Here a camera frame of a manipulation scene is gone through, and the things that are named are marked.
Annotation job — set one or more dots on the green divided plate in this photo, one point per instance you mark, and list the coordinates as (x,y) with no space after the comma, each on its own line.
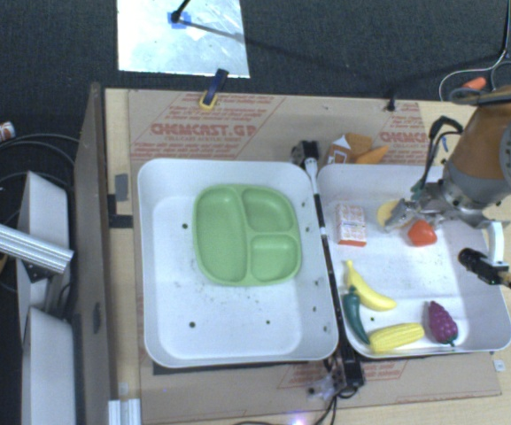
(224,233)

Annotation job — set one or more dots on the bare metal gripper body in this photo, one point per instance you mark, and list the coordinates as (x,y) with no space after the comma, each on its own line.
(452,202)

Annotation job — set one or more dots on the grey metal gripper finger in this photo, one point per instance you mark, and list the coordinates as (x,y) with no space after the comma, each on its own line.
(428,218)
(397,214)

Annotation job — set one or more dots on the orange and white carton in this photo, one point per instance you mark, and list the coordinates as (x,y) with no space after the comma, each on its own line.
(350,226)

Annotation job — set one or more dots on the purple grapes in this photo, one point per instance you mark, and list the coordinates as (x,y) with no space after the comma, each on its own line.
(442,323)

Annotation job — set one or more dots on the orange carrot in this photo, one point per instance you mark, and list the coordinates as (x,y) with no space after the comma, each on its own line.
(372,155)

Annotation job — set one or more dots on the thin black and white rod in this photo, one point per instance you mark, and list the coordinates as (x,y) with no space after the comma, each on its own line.
(321,224)

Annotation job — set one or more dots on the orange carton with white label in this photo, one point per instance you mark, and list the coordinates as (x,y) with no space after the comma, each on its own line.
(341,151)

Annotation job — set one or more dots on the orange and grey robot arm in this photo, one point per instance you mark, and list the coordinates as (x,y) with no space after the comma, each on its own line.
(481,149)

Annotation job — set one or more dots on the brown cardboard board, red print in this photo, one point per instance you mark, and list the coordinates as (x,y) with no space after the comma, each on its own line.
(219,122)

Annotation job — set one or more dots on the black cylinder on white bracket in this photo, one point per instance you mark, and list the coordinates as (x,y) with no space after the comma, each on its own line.
(481,264)

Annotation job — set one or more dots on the yellow banana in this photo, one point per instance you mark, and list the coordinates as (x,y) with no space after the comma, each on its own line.
(368,292)

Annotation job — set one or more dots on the red and white small can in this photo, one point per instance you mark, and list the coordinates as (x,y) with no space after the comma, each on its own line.
(2,132)

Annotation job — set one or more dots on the green chili pepper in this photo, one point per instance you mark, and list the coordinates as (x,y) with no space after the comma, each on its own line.
(353,312)

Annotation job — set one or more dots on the yellow corn cob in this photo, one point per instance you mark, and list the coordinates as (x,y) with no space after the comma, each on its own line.
(396,337)

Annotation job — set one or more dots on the white plastic tray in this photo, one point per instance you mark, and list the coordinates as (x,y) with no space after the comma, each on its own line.
(414,277)
(228,321)

